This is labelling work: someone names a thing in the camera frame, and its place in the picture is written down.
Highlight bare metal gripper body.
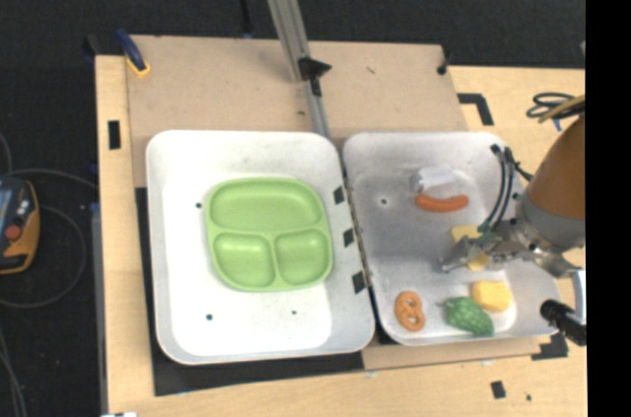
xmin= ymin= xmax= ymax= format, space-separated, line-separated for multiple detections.
xmin=485 ymin=218 xmax=542 ymax=264

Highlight yellow cheese wedge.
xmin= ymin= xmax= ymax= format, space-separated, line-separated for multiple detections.
xmin=450 ymin=224 xmax=493 ymax=273

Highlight yellow cheese block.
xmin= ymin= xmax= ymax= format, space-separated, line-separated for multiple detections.
xmin=469 ymin=279 xmax=515 ymax=313

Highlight orange sausage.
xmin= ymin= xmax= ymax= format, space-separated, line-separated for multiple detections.
xmin=414 ymin=193 xmax=470 ymax=213

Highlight green grapes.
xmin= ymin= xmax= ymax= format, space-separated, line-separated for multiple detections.
xmin=442 ymin=296 xmax=496 ymax=338

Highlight white plastic tray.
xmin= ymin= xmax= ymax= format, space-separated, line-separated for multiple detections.
xmin=340 ymin=131 xmax=566 ymax=348
xmin=145 ymin=129 xmax=377 ymax=366

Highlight orange pretzel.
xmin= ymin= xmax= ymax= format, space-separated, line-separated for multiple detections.
xmin=393 ymin=290 xmax=427 ymax=333

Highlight green divided plate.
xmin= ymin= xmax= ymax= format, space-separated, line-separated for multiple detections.
xmin=204 ymin=176 xmax=335 ymax=294

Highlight brown flat board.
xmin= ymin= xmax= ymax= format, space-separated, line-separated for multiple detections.
xmin=123 ymin=34 xmax=543 ymax=372

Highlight black cylinder on white bracket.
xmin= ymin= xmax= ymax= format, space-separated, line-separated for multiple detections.
xmin=539 ymin=268 xmax=587 ymax=348

